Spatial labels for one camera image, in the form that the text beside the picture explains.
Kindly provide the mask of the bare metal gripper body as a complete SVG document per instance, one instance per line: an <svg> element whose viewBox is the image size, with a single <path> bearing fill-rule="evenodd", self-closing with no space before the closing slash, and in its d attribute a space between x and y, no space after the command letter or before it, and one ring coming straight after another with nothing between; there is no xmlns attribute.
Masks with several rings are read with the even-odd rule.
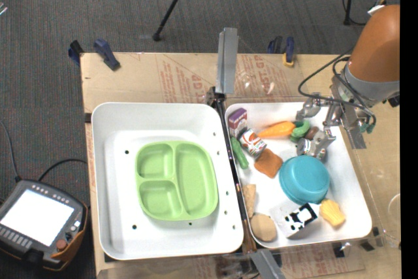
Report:
<svg viewBox="0 0 418 279"><path fill-rule="evenodd" d="M323 122L324 129L330 130L331 127L341 125L350 140L363 140L362 127L366 125L368 115L340 75L335 74L332 77L330 92L331 96L327 102L329 109Z"/></svg>

